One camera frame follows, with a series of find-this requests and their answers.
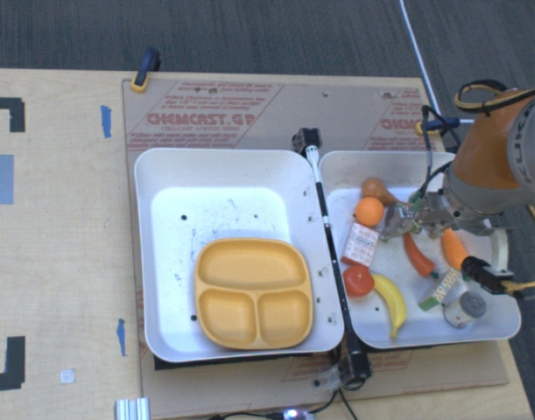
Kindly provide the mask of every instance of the can lid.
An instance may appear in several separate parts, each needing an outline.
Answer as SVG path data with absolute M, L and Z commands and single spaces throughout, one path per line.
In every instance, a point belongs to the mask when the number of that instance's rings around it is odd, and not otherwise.
M 464 292 L 460 297 L 460 307 L 472 318 L 480 318 L 487 311 L 485 299 L 474 290 Z

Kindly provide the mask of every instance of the robotic hand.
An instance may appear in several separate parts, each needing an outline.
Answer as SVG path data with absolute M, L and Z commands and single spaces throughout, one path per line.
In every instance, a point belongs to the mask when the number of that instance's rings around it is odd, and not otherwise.
M 476 88 L 495 96 L 483 103 L 461 101 L 462 94 Z M 535 88 L 520 91 L 480 80 L 463 86 L 454 102 L 479 115 L 454 160 L 437 170 L 445 172 L 441 189 L 427 192 L 427 178 L 412 204 L 391 207 L 383 240 L 421 228 L 434 238 L 445 228 L 490 235 L 491 216 L 519 204 L 535 207 Z

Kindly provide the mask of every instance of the yellow plate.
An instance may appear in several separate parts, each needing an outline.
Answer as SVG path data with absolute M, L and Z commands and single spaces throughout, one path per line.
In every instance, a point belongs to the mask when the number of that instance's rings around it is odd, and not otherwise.
M 195 300 L 205 334 L 224 347 L 293 347 L 312 328 L 310 274 L 304 257 L 284 241 L 210 242 L 195 264 Z

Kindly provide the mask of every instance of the black corner marker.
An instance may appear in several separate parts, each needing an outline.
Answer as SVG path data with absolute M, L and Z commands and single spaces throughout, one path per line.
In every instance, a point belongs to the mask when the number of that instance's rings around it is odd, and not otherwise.
M 25 381 L 25 337 L 6 338 L 6 362 L 0 390 L 20 389 Z
M 0 109 L 11 113 L 11 132 L 25 132 L 25 109 L 21 98 L 0 98 Z

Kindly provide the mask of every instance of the dark gray floor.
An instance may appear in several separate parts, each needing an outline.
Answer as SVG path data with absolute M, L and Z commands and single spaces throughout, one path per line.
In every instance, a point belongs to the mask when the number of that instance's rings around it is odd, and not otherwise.
M 535 0 L 404 0 L 444 116 L 462 84 L 535 86 Z M 0 67 L 422 77 L 399 0 L 0 0 Z M 535 280 L 535 220 L 503 215 L 510 268 Z M 535 301 L 510 340 L 535 414 Z

